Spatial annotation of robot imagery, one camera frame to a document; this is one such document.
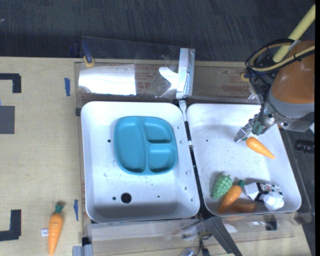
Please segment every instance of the wooden table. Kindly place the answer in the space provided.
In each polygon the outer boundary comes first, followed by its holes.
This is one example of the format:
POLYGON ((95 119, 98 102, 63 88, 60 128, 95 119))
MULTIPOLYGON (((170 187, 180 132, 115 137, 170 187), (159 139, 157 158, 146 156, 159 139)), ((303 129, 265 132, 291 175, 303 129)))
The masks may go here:
MULTIPOLYGON (((0 231, 9 229, 11 210, 21 210, 21 236, 0 241, 0 256, 49 255, 42 229, 48 227, 58 201, 64 202, 64 225, 54 255, 71 256, 73 246, 82 243, 79 117, 75 115, 75 62, 80 61, 0 57, 0 73, 20 74, 22 89, 13 93, 12 81, 0 80, 1 105, 15 106, 14 134, 0 134, 0 231), (66 95, 65 78, 70 79, 70 96, 66 95)), ((243 255, 311 255, 302 227, 292 225, 292 233, 288 238, 236 244, 243 255)), ((208 249, 211 255, 226 253, 218 244, 208 249)), ((176 256, 181 251, 167 250, 165 255, 176 256)))

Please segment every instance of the green pinecone-shaped toy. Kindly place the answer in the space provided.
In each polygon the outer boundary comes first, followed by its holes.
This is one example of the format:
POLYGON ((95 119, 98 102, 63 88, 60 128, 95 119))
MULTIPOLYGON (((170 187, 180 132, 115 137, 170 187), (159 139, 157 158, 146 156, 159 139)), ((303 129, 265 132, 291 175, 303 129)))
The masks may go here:
POLYGON ((230 175, 220 175, 215 180, 213 187, 212 187, 212 195, 211 197, 213 199, 218 199, 222 197, 224 194, 226 194, 229 189, 232 187, 232 180, 230 178, 230 175))

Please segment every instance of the small black hole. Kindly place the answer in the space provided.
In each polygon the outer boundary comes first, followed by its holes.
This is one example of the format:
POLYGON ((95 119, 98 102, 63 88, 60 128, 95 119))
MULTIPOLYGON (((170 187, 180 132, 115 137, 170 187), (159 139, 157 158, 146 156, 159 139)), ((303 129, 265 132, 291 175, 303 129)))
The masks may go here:
POLYGON ((131 195, 129 193, 123 193, 121 196, 121 201, 125 204, 129 204, 131 202, 131 195))

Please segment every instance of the yellow pole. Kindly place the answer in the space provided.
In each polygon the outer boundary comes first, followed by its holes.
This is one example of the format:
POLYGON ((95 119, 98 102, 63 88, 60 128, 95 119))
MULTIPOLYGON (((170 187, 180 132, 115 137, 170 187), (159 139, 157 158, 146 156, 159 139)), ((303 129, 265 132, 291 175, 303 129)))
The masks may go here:
MULTIPOLYGON (((292 33, 288 36, 289 39, 298 40, 303 33, 308 29, 308 27, 314 22, 316 19, 316 4, 314 4, 310 10, 306 13, 306 15, 302 18, 299 24, 295 27, 292 33)), ((284 45, 281 46, 280 49, 273 56, 274 62, 280 62, 288 53, 288 49, 290 46, 284 45)))

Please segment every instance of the blue tray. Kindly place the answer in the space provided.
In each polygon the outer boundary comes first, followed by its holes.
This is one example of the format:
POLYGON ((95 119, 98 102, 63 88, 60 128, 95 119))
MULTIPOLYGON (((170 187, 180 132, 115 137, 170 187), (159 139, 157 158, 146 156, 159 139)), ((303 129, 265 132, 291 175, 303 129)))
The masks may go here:
POLYGON ((114 128, 113 142, 116 161, 129 174, 163 174, 178 161, 174 132, 158 117, 120 118, 114 128))

